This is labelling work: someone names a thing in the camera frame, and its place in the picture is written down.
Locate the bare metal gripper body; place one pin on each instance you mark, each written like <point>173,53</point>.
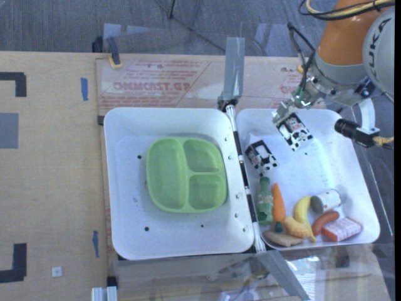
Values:
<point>313,91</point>

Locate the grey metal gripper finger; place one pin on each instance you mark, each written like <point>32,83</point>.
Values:
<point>278,116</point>
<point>292,111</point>

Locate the cow print milk carton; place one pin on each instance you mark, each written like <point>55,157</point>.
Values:
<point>261,158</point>
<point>297,135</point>

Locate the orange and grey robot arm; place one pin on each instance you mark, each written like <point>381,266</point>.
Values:
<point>344,36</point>

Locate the thin black and white rod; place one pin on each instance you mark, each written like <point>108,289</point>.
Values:
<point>239,155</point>

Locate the white plastic tray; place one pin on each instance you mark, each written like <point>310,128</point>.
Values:
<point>125,183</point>
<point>313,174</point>

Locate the green plastic bottle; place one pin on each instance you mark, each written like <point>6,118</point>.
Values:
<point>264,199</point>

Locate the orange carrot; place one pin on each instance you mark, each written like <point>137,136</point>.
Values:
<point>278,204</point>

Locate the white can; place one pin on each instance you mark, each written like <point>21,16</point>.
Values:
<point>327,199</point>

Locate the yellow banana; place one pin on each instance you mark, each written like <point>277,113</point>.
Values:
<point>301,209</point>

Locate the green divided plate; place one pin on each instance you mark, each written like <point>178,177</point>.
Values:
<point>185,174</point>

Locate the yellow bread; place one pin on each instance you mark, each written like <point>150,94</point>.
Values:
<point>296,227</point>

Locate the red sausage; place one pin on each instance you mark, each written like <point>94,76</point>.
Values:
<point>326,219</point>

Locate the brown cardboard board red print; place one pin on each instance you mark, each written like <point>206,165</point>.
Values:
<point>163,80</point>

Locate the tan biscuit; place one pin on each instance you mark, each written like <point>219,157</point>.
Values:
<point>282,238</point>

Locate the orange and white packet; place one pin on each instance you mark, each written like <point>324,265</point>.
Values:
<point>341,229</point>

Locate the black cylinder on white bracket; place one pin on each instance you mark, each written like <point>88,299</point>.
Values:
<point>357,132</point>

